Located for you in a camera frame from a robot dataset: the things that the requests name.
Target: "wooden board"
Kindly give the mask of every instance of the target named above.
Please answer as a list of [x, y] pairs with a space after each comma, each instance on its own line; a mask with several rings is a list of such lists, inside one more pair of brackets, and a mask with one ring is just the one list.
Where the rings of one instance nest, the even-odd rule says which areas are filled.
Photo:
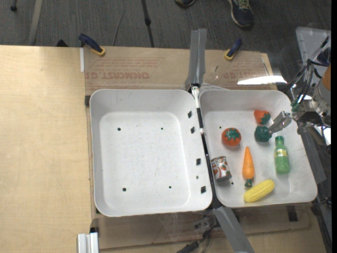
[[[320, 228], [316, 217], [308, 211], [310, 226], [305, 229], [278, 231], [264, 234], [247, 235], [256, 253], [318, 253], [326, 252]], [[104, 253], [172, 253], [185, 247], [188, 242], [175, 242], [163, 245], [147, 245], [142, 247], [125, 247], [117, 249], [105, 249]], [[199, 253], [204, 244], [200, 244], [194, 253]], [[212, 238], [206, 252], [233, 252], [229, 241], [225, 237]]]
[[77, 48], [0, 46], [1, 252], [76, 252], [91, 224]]

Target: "clamp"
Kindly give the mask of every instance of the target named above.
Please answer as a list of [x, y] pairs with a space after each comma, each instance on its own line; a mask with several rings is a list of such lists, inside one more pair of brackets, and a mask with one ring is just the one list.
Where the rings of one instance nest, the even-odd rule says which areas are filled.
[[78, 39], [82, 42], [82, 44], [87, 44], [91, 51], [99, 56], [105, 54], [105, 49], [100, 47], [92, 38], [88, 37], [87, 35], [81, 34]]
[[240, 48], [241, 45], [242, 45], [242, 40], [241, 38], [238, 38], [235, 41], [233, 47], [231, 47], [229, 50], [225, 52], [224, 58], [228, 61], [231, 61], [233, 57], [235, 56], [236, 51]]

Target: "can label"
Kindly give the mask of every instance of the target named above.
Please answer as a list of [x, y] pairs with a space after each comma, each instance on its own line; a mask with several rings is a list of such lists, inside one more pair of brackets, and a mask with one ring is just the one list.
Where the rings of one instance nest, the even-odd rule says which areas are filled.
[[274, 153], [274, 156], [275, 157], [287, 157], [288, 154], [287, 154], [286, 150], [284, 150], [284, 149], [277, 149]]
[[225, 156], [212, 159], [211, 164], [216, 181], [225, 181], [232, 177]]

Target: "cable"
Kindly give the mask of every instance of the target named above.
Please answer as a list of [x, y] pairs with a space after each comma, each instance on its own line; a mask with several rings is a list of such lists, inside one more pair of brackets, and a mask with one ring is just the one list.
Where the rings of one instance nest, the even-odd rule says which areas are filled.
[[318, 74], [316, 67], [314, 68], [314, 73], [315, 73], [315, 75], [318, 79], [322, 78], [322, 76], [320, 74]]
[[[314, 54], [311, 56], [311, 58], [309, 58], [307, 60], [307, 64], [304, 65], [298, 72], [297, 74], [295, 75], [295, 77], [281, 90], [283, 93], [287, 92], [295, 83], [297, 83], [301, 77], [303, 77], [304, 73], [308, 71], [308, 65], [312, 65], [312, 64], [315, 64], [315, 65], [321, 65], [321, 66], [324, 66], [323, 64], [320, 64], [316, 61], [314, 61], [318, 56], [319, 54], [322, 52], [322, 50], [324, 48], [326, 48], [327, 46], [327, 43], [331, 41], [331, 34], [329, 36], [327, 36], [325, 38], [325, 40], [322, 42], [322, 44], [320, 45], [320, 47], [314, 52]], [[317, 70], [315, 69], [313, 71], [313, 73], [315, 73], [315, 75], [320, 78]]]
[[300, 97], [301, 97], [301, 95], [303, 95], [303, 93], [304, 93], [304, 91], [305, 91], [305, 89], [306, 89], [306, 87], [307, 87], [307, 85], [308, 85], [308, 79], [309, 79], [309, 74], [310, 74], [310, 72], [309, 72], [309, 68], [310, 68], [309, 63], [310, 63], [310, 61], [308, 60], [308, 62], [307, 62], [307, 64], [306, 64], [306, 68], [305, 68], [305, 73], [304, 73], [304, 81], [305, 81], [305, 84], [304, 84], [304, 86], [303, 86], [303, 88], [302, 88], [302, 91], [298, 94], [297, 100], [299, 100]]
[[313, 66], [312, 64], [309, 64], [308, 68], [309, 68], [309, 78], [307, 78], [306, 84], [305, 84], [305, 86], [304, 86], [304, 88], [303, 88], [301, 94], [300, 94], [299, 97], [298, 97], [298, 99], [299, 99], [298, 104], [301, 104], [302, 101], [304, 100], [306, 94], [307, 94], [308, 91], [309, 91], [310, 83], [311, 83], [311, 81], [312, 81], [312, 75], [313, 75], [313, 73], [314, 73], [314, 70], [313, 70], [314, 66]]
[[115, 34], [114, 34], [114, 37], [113, 37], [112, 46], [115, 46], [115, 43], [116, 43], [118, 30], [119, 30], [119, 28], [120, 28], [120, 24], [121, 24], [121, 22], [122, 22], [122, 18], [123, 18], [123, 16], [124, 16], [125, 9], [126, 9], [126, 1], [127, 1], [127, 0], [123, 0], [123, 11], [122, 11], [122, 14], [121, 14], [121, 16], [120, 16], [120, 19], [118, 20], [118, 23], [117, 23], [116, 31], [115, 31]]
[[199, 242], [199, 243], [201, 244], [201, 242], [202, 242], [204, 239], [206, 239], [206, 242], [205, 242], [205, 244], [204, 244], [202, 250], [200, 251], [200, 253], [205, 253], [207, 246], [210, 244], [210, 241], [211, 241], [211, 230], [212, 230], [212, 229], [206, 231], [206, 232], [203, 234], [203, 239]]

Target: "gray carpet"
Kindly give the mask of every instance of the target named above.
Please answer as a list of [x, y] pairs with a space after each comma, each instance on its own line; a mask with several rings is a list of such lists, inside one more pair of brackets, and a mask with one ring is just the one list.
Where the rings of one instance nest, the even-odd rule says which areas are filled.
[[[250, 0], [255, 23], [236, 26], [226, 0], [196, 0], [188, 8], [173, 0], [145, 0], [151, 37], [141, 0], [43, 0], [35, 45], [55, 46], [58, 40], [81, 45], [81, 33], [101, 45], [189, 48], [191, 30], [207, 28], [207, 49], [226, 50], [242, 39], [241, 50], [269, 55], [275, 72], [289, 81], [300, 68], [295, 29], [299, 26], [331, 30], [332, 0]], [[0, 44], [27, 45], [35, 0], [0, 0]], [[118, 34], [116, 29], [120, 17]]]

